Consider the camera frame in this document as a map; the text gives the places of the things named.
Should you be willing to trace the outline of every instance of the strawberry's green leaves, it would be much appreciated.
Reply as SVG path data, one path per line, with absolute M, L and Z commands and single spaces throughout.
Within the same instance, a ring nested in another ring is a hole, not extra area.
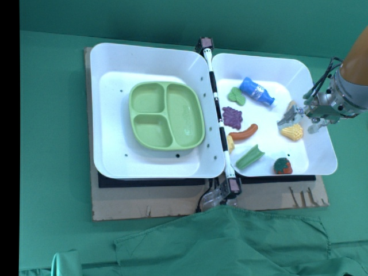
M 240 106 L 246 104 L 245 96 L 242 94 L 242 91 L 237 87 L 231 88 L 231 91 L 228 94 L 228 99 L 232 102 L 236 102 Z

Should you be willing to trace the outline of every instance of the toy hot dog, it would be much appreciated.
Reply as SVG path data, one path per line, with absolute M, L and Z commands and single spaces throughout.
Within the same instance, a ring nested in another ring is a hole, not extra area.
M 243 140 L 252 136 L 258 130 L 258 126 L 256 124 L 251 124 L 248 129 L 241 132 L 231 132 L 229 135 L 233 140 Z

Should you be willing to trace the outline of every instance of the green cloth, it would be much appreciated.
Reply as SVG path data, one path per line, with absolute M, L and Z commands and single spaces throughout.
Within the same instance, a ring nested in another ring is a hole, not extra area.
M 316 218 L 218 206 L 115 240 L 117 263 L 59 252 L 51 272 L 20 276 L 368 275 L 368 242 L 330 243 Z

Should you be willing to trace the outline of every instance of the bottle label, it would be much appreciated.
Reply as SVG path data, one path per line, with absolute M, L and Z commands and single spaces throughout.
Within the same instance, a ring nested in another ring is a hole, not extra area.
M 260 86 L 260 85 L 258 85 L 258 86 L 256 87 L 256 89 L 254 89 L 254 91 L 252 92 L 251 97 L 252 97 L 253 99 L 255 99 L 255 100 L 258 100 L 258 99 L 259 99 L 259 97 L 261 97 L 261 96 L 262 96 L 263 92 L 264 92 L 263 87 L 262 87 L 262 86 Z

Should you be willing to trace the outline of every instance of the blue bottle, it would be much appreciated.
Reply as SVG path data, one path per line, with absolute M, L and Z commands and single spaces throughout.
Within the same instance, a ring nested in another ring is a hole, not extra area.
M 267 103 L 268 105 L 271 105 L 275 101 L 275 98 L 270 97 L 269 93 L 264 87 L 253 82 L 248 77 L 243 80 L 239 89 L 248 94 L 254 100 Z

